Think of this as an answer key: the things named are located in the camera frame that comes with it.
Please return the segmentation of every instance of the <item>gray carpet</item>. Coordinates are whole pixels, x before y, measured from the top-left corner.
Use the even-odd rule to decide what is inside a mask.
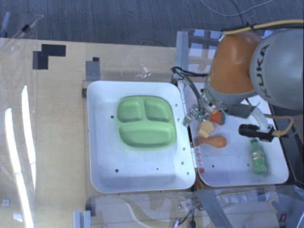
[[[240,11],[268,0],[233,0]],[[229,0],[205,0],[214,10],[233,14]],[[220,30],[241,25],[239,16],[223,17],[200,0],[0,0],[0,25],[11,12],[11,37],[25,18],[43,14],[38,39],[175,46],[176,31]],[[304,0],[275,0],[242,15],[245,22],[303,19]]]

